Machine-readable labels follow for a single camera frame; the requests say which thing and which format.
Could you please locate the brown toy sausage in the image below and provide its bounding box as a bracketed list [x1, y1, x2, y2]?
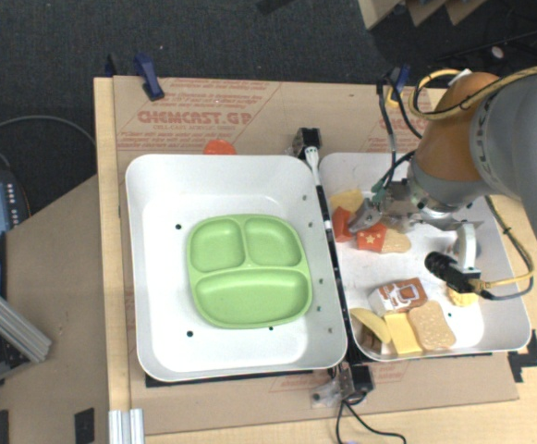
[361, 327, 384, 353]

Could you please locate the yellow cheese block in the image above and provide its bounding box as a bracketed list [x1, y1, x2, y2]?
[384, 311, 423, 355]

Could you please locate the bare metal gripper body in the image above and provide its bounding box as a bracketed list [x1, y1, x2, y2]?
[377, 179, 484, 232]

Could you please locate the thin black and white rod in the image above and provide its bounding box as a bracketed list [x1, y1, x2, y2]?
[304, 147, 358, 365]

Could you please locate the brown cardboard board red print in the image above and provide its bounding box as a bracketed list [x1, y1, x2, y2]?
[112, 75, 521, 437]

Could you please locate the red packet with yellow stars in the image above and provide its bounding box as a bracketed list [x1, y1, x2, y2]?
[356, 223, 388, 253]

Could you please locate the yellow cheese wedge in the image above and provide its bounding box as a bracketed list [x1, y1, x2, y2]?
[330, 189, 365, 215]

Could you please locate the white plastic tray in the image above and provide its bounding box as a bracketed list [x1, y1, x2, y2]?
[124, 154, 348, 382]
[317, 152, 532, 363]

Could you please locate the orange round lid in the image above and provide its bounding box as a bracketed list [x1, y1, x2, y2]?
[202, 139, 238, 156]

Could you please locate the tan bread slice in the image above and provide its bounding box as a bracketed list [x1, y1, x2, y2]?
[408, 300, 458, 352]

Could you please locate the green divided plate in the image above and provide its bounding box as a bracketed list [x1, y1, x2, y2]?
[186, 214, 314, 330]

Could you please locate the black cylinder on white bracket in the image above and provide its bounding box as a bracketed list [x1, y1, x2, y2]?
[423, 222, 484, 294]

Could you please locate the beige biscuit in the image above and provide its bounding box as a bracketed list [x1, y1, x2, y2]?
[381, 228, 412, 254]

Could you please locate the black block with thin wires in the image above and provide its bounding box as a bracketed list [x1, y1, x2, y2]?
[311, 363, 375, 409]
[294, 127, 323, 157]

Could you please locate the brown and white carton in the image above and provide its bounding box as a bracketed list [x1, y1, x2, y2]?
[367, 277, 429, 317]

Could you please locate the yellow round biscuit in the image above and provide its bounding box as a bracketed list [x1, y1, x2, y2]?
[446, 285, 480, 308]

